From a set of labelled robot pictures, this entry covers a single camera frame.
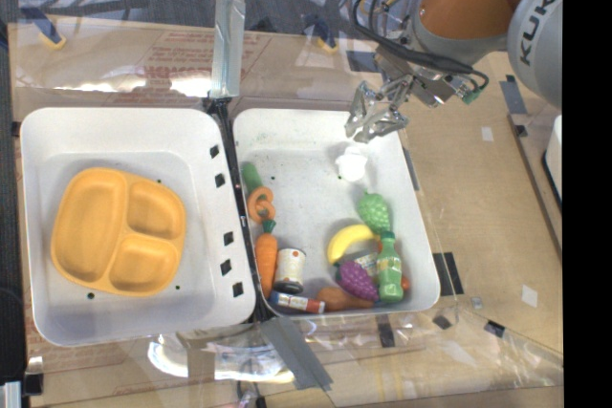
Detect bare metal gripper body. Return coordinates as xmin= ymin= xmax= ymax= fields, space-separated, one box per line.
xmin=374 ymin=46 xmax=461 ymax=109

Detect white crumpled lump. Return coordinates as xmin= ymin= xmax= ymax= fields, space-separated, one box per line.
xmin=334 ymin=146 xmax=370 ymax=183

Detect white plastic tray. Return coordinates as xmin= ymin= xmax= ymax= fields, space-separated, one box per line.
xmin=231 ymin=107 xmax=442 ymax=319
xmin=18 ymin=106 xmax=257 ymax=348

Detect green toy grapes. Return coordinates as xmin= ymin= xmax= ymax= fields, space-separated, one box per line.
xmin=357 ymin=190 xmax=391 ymax=236

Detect yellow banana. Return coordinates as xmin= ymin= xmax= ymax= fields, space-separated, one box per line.
xmin=326 ymin=223 xmax=380 ymax=266

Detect green toy cucumber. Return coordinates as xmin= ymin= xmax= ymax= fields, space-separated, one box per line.
xmin=240 ymin=161 xmax=265 ymax=197

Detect orange toy pretzel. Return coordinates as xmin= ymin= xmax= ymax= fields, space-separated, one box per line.
xmin=246 ymin=185 xmax=276 ymax=225

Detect small white printed carton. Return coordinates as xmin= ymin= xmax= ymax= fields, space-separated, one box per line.
xmin=350 ymin=250 xmax=383 ymax=279

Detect green plastic bottle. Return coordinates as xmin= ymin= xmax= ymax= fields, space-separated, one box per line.
xmin=376 ymin=230 xmax=404 ymax=304

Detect purple toy grapes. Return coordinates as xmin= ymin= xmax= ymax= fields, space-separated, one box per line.
xmin=334 ymin=259 xmax=381 ymax=303

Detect small white can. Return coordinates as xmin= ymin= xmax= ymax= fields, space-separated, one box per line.
xmin=273 ymin=247 xmax=308 ymax=295

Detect orange toy carrot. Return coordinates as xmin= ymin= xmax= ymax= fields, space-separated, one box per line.
xmin=253 ymin=219 xmax=280 ymax=300

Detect brown toy drumstick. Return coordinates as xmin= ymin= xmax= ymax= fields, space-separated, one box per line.
xmin=315 ymin=285 xmax=375 ymax=313

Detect red white blue tube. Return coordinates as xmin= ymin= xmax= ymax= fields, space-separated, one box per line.
xmin=268 ymin=290 xmax=327 ymax=315

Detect brown cardboard board red print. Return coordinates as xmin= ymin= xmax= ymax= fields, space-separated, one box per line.
xmin=7 ymin=16 xmax=564 ymax=408

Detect orange divided plate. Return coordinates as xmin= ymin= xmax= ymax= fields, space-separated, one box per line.
xmin=49 ymin=166 xmax=188 ymax=299

